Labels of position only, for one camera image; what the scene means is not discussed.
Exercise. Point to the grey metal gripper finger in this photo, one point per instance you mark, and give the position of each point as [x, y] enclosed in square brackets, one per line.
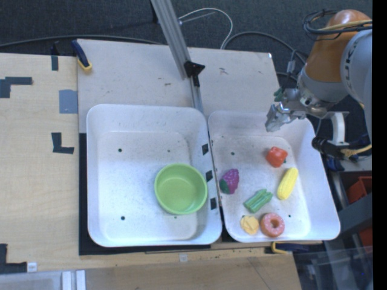
[271, 119]
[284, 119]

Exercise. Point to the green bowl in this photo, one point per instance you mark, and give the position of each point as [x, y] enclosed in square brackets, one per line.
[180, 189]

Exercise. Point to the orange toy pepper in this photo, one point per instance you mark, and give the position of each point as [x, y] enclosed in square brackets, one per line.
[275, 156]

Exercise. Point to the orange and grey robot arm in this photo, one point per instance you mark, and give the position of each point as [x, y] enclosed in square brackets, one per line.
[329, 59]

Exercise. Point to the yellow toy corn cob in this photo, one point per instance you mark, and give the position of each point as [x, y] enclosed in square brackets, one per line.
[287, 183]

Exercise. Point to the white plastic tray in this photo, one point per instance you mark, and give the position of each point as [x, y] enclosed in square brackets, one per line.
[136, 174]
[257, 137]

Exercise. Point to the pink toy doughnut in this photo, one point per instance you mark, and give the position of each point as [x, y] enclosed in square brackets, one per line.
[267, 230]

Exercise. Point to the green toy asparagus bundle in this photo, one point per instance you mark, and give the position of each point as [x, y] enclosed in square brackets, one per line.
[257, 200]

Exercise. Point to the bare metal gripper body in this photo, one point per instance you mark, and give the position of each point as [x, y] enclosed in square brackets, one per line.
[297, 103]

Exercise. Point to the purple toy grapes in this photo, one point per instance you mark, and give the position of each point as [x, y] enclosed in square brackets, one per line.
[231, 180]

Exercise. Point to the yellow toy pastry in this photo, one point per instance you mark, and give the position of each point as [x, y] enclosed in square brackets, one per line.
[249, 224]

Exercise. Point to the pale flat board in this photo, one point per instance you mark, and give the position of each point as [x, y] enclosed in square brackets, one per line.
[136, 77]

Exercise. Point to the black cylinder on white bracket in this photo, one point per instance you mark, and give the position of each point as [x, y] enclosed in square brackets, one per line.
[338, 128]

